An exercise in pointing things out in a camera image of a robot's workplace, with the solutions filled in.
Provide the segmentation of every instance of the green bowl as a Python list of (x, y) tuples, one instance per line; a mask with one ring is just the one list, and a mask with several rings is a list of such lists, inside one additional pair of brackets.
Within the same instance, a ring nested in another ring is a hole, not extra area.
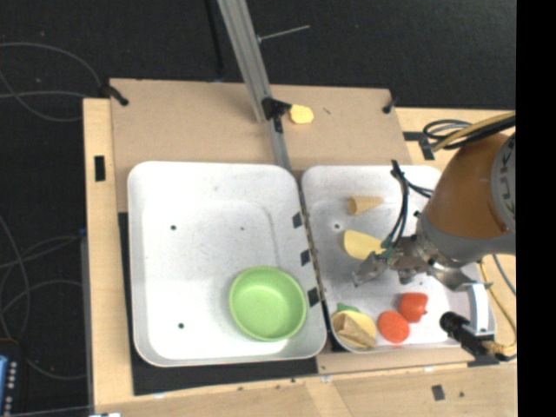
[(237, 326), (260, 341), (292, 337), (307, 317), (307, 301), (299, 283), (269, 266), (248, 268), (235, 278), (229, 308)]

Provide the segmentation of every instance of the yellow cheese wedge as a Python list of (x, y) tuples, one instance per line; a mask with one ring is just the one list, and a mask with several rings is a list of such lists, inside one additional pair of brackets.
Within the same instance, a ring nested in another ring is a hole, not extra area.
[(381, 248), (381, 240), (355, 230), (346, 230), (344, 233), (344, 249), (358, 260), (366, 260), (373, 251), (377, 255), (384, 251), (384, 248)]
[(295, 123), (310, 123), (314, 119), (313, 110), (302, 105), (292, 105), (289, 116)]
[(352, 196), (349, 198), (347, 209), (350, 215), (360, 215), (383, 202), (384, 200), (380, 196)]
[(346, 310), (334, 314), (332, 327), (341, 340), (359, 349), (376, 346), (376, 324), (370, 316)]

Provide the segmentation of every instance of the black bracket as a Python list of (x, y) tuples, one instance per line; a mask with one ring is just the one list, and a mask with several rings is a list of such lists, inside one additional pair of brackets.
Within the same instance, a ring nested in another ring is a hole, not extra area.
[(456, 340), (461, 348), (474, 357), (474, 361), (467, 363), (469, 367), (499, 364), (498, 360), (490, 355), (483, 346), (485, 341), (493, 341), (493, 334), (476, 335), (467, 325), (471, 324), (467, 318), (454, 312), (446, 312), (440, 318), (440, 327), (450, 338)]
[(403, 138), (407, 142), (417, 142), (425, 160), (434, 161), (434, 153), (431, 150), (431, 144), (424, 133), (418, 131), (404, 131)]
[(123, 107), (129, 104), (129, 100), (122, 96), (120, 91), (108, 84), (103, 85), (98, 89), (98, 95), (99, 97), (108, 97), (108, 99), (114, 97)]
[(388, 105), (382, 107), (382, 112), (385, 115), (389, 115), (390, 112), (392, 111), (392, 109), (396, 106), (397, 102), (398, 102), (398, 99), (393, 97), (392, 100), (388, 103)]
[(277, 133), (283, 133), (284, 128), (281, 124), (281, 117), (286, 114), (292, 108), (291, 103), (285, 103), (282, 101), (277, 101), (272, 97), (266, 97), (262, 99), (262, 109), (264, 111), (264, 116), (267, 118), (267, 121), (271, 119), (275, 123), (275, 131)]

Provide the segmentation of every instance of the black floor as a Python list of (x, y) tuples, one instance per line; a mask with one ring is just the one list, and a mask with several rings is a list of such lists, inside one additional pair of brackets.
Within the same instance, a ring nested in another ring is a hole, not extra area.
[[(383, 87), (407, 107), (514, 109), (517, 0), (247, 0), (264, 41), (272, 83)], [(222, 50), (218, 70), (203, 0), (0, 0), (0, 70), (14, 91), (63, 89), (96, 95), (93, 75), (40, 43), (85, 60), (110, 77), (240, 81), (222, 18), (210, 1)], [(0, 83), (0, 216), (20, 252), (58, 236), (86, 233), (83, 128), (25, 110)], [(55, 118), (80, 116), (67, 96), (26, 96)], [(87, 404), (79, 241), (46, 242), (25, 261), (27, 296), (10, 237), (0, 228), (0, 301), (6, 328), (27, 357), (26, 410)], [(8, 305), (17, 299), (9, 308)]]

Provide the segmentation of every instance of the red tomato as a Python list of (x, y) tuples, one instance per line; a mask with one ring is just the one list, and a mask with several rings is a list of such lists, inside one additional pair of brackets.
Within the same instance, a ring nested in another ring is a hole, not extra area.
[(427, 312), (428, 296), (421, 292), (407, 292), (401, 296), (398, 310), (410, 323), (418, 323)]
[(383, 312), (377, 324), (382, 336), (392, 343), (401, 343), (409, 336), (409, 323), (395, 310)]

